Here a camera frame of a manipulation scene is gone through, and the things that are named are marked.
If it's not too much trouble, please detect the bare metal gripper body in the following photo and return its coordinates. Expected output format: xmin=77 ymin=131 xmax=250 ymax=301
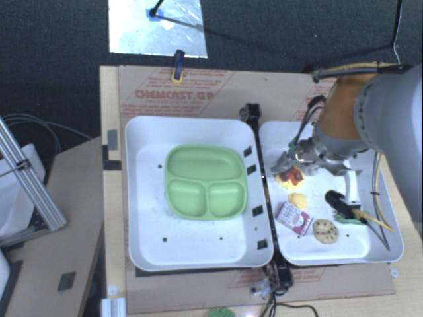
xmin=288 ymin=139 xmax=362 ymax=178

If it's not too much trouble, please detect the yellow pizza slice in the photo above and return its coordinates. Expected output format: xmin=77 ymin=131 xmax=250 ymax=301
xmin=276 ymin=165 xmax=306 ymax=192

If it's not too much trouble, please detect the thin black rod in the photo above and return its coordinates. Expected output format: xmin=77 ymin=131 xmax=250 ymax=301
xmin=247 ymin=117 xmax=286 ymax=267

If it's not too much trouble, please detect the yellow lumpy toy food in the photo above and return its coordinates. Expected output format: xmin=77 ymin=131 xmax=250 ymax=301
xmin=287 ymin=192 xmax=308 ymax=211

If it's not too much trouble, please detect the pink and white carton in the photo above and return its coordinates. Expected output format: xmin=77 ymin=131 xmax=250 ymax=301
xmin=275 ymin=201 xmax=315 ymax=237

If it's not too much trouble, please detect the beige biscuit with dark chips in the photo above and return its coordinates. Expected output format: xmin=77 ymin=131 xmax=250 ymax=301
xmin=312 ymin=219 xmax=340 ymax=245

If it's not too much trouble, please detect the green divided plate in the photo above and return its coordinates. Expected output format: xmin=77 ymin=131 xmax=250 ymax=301
xmin=164 ymin=144 xmax=249 ymax=221

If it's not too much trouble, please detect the white plastic tray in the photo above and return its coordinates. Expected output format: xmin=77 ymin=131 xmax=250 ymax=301
xmin=258 ymin=120 xmax=405 ymax=267
xmin=124 ymin=116 xmax=275 ymax=273

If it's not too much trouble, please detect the brown cardboard board, red print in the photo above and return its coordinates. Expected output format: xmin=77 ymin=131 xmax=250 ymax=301
xmin=117 ymin=65 xmax=397 ymax=315

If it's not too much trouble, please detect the green ridged toy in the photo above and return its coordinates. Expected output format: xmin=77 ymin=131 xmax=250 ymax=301
xmin=208 ymin=306 xmax=237 ymax=317

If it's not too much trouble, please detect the black cylinder on white bracket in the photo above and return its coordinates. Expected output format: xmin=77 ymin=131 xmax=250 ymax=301
xmin=325 ymin=168 xmax=363 ymax=221

